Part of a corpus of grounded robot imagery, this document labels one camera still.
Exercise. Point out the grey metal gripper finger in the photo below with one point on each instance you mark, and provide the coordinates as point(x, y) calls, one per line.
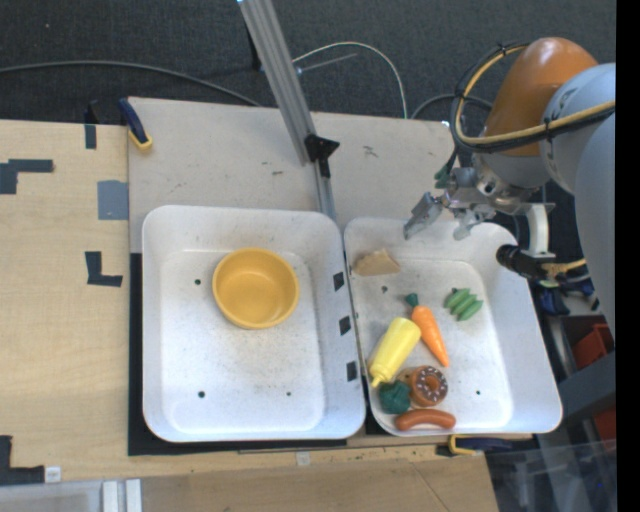
point(424, 212)
point(469, 223)

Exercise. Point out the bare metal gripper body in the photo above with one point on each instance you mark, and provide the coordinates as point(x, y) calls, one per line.
point(480, 192)

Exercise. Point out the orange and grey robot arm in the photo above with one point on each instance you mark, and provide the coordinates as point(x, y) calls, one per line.
point(540, 75)

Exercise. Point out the beige bread slice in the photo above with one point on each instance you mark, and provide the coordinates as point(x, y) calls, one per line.
point(376, 264)

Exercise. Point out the green pea pods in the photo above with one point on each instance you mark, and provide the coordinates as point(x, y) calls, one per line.
point(464, 303)

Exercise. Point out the orange carrot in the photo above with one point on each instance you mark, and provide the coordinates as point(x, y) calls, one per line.
point(430, 327)

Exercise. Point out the white plastic tray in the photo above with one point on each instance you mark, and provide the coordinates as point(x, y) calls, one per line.
point(250, 380)
point(480, 360)

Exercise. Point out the yellow squeeze bottle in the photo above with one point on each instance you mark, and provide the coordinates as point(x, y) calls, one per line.
point(395, 347)

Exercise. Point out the brown doughnut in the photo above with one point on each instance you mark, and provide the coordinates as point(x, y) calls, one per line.
point(429, 386)

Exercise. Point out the yellow bowl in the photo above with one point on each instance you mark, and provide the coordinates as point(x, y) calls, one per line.
point(255, 287)

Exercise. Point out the green broccoli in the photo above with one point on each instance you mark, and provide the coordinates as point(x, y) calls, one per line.
point(394, 398)

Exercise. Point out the brown sausage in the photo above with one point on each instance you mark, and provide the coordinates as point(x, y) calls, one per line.
point(425, 420)

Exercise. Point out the black cylinder on white bracket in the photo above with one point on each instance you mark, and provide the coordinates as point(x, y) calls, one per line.
point(520, 261)

